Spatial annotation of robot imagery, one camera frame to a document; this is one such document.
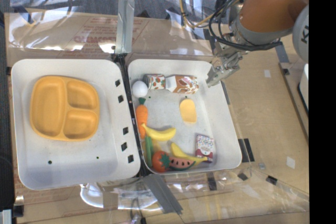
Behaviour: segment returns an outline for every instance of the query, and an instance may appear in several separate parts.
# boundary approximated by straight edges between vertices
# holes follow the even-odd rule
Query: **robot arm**
[[[221,18],[230,8],[230,33],[222,34]],[[243,55],[282,45],[281,37],[293,33],[298,55],[308,62],[309,0],[228,0],[209,22],[216,38],[216,60],[208,73],[207,85],[213,86],[239,70]],[[218,22],[219,36],[212,29]]]

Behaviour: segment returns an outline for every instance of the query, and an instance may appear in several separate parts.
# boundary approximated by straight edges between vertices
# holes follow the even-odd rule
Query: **white tray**
[[[144,74],[160,73],[166,77],[175,74],[196,76],[199,90],[195,94],[172,93],[168,90],[149,90],[145,105],[148,108],[148,127],[162,130],[175,127],[176,135],[168,142],[159,142],[161,149],[170,152],[171,142],[176,143],[186,154],[195,155],[196,136],[198,134],[213,137],[215,140],[214,160],[212,163],[200,163],[188,170],[167,173],[209,172],[233,169],[240,165],[242,153],[236,131],[221,84],[208,87],[207,73],[211,64],[191,60],[138,59],[129,64],[128,72],[131,86],[142,80]],[[185,98],[194,101],[197,122],[186,124],[180,114],[179,105]],[[139,105],[133,96],[134,108]]]
[[[46,75],[81,79],[96,88],[100,121],[92,138],[66,142],[43,138],[34,132],[29,123],[30,97],[35,82]],[[14,64],[12,85],[18,174],[26,187],[58,188],[125,179],[137,174],[140,157],[122,75],[115,63],[25,59]]]

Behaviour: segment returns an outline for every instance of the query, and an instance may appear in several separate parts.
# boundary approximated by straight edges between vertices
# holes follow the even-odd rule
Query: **toy tomato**
[[[162,173],[167,171],[170,165],[170,159],[168,153],[165,151],[155,152],[152,157],[152,165],[157,172]]]

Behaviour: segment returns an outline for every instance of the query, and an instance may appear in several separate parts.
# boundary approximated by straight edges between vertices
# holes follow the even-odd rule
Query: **toy vegetable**
[[[140,138],[144,139],[146,135],[146,130],[143,126],[141,126],[143,123],[147,125],[147,119],[148,119],[148,109],[144,105],[146,99],[145,98],[139,98],[139,105],[137,109],[135,110],[135,117],[136,117],[136,122],[138,124],[138,129],[140,133]]]
[[[170,159],[168,153],[165,151],[155,152],[152,157],[152,165],[159,173],[169,170]]]
[[[152,156],[154,154],[152,139],[146,135],[145,142],[146,142],[146,153],[147,153],[147,165],[149,167],[152,167]]]

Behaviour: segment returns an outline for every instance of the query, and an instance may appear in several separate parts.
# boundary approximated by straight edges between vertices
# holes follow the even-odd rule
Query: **clear plastic sheet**
[[[143,7],[140,2],[135,0],[132,52],[125,57],[126,66],[146,58],[213,61],[208,29],[182,27],[179,0],[165,0],[160,7],[155,3]],[[213,4],[214,0],[185,0],[189,18],[195,21],[210,15]],[[155,9],[160,12],[152,16]],[[114,60],[118,0],[9,0],[6,10],[9,67],[26,58]],[[297,223],[309,222],[309,148],[301,124],[306,119],[298,117],[286,84],[296,83],[292,75],[301,61],[291,36],[282,42],[283,50],[244,56],[240,70],[221,83],[242,163],[230,170],[161,175],[182,214],[166,214],[143,175],[60,189],[26,188],[17,172],[12,117],[15,195],[17,205],[25,209],[17,222],[240,223],[246,218],[272,222],[296,214]],[[279,65],[284,58],[289,76]],[[8,82],[11,100],[10,78]]]

